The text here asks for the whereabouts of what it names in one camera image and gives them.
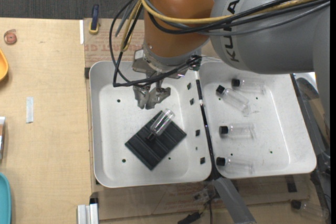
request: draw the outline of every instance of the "white tray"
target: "white tray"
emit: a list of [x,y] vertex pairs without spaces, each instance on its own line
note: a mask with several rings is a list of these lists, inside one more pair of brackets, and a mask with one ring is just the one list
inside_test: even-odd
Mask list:
[[[253,170],[217,166],[227,178],[246,178],[309,173],[315,169],[316,156],[304,123],[290,75],[261,75],[234,69],[223,62],[206,62],[200,70],[206,117],[215,158],[231,158],[253,163]],[[231,79],[258,78],[265,82],[266,94],[243,93],[251,114],[243,114],[219,100],[219,84],[231,88]],[[229,138],[219,135],[219,126],[253,123],[256,137]]]
[[[144,74],[134,72],[131,65],[131,62],[121,62],[120,69],[127,78],[145,78]],[[110,61],[97,62],[90,69],[93,163],[97,181],[115,188],[200,182],[208,178],[212,166],[198,102],[196,72],[188,71],[178,80],[165,79],[163,87],[171,87],[171,96],[152,110],[138,108],[132,87],[114,88],[113,72]],[[198,74],[215,159],[225,157],[254,164],[252,173],[217,166],[224,177],[301,174],[315,168],[316,157],[289,75],[259,75],[233,69],[223,62],[205,62]],[[243,94],[250,100],[252,113],[248,117],[215,94],[219,84],[229,87],[231,79],[240,74],[263,79],[267,89],[265,95]],[[124,144],[165,108],[175,113],[174,122],[187,136],[149,170]],[[254,123],[255,139],[219,135],[219,126],[241,122]],[[195,136],[195,130],[201,131],[199,136]],[[206,160],[204,164],[200,164],[202,157]]]
[[[131,62],[121,62],[120,65],[128,79],[145,78],[144,74],[134,72],[131,65]],[[171,96],[151,110],[138,108],[132,87],[114,88],[113,73],[114,66],[110,61],[97,62],[90,69],[93,163],[97,181],[116,188],[205,180],[211,172],[211,162],[194,72],[187,72],[178,80],[165,79],[162,86],[171,87]],[[175,113],[173,121],[187,136],[153,170],[149,170],[125,142],[165,108]],[[201,131],[199,136],[195,135],[196,130]]]

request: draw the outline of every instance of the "wooden surface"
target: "wooden surface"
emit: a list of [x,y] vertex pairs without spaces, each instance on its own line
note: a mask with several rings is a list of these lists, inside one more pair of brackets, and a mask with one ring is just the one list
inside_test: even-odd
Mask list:
[[[2,35],[16,29],[17,43]],[[0,19],[9,64],[0,82],[6,117],[0,172],[12,192],[12,224],[76,223],[91,194],[84,49],[78,20]],[[26,123],[26,98],[34,121]]]

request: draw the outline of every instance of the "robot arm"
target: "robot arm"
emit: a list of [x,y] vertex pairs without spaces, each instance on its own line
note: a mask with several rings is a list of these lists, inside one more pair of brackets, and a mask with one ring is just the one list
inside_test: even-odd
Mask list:
[[[183,76],[198,60],[192,56],[210,38],[221,60],[237,69],[267,74],[315,71],[330,127],[330,0],[141,0],[141,4],[145,39],[133,64],[135,71],[148,77],[146,85],[133,85],[141,108],[153,108],[169,96],[169,89],[161,88],[163,78]],[[154,82],[156,88],[149,92]]]

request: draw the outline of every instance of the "blue bowl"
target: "blue bowl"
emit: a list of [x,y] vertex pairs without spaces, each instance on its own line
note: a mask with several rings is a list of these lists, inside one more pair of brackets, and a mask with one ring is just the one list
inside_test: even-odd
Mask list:
[[0,173],[0,224],[11,224],[11,189],[4,174]]

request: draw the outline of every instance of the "black connector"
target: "black connector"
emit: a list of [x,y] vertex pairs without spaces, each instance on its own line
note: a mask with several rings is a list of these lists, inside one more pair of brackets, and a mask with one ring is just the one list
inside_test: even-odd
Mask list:
[[180,220],[177,224],[189,224],[193,223],[197,219],[201,217],[201,214],[199,212],[193,213],[191,215],[188,215],[186,218]]

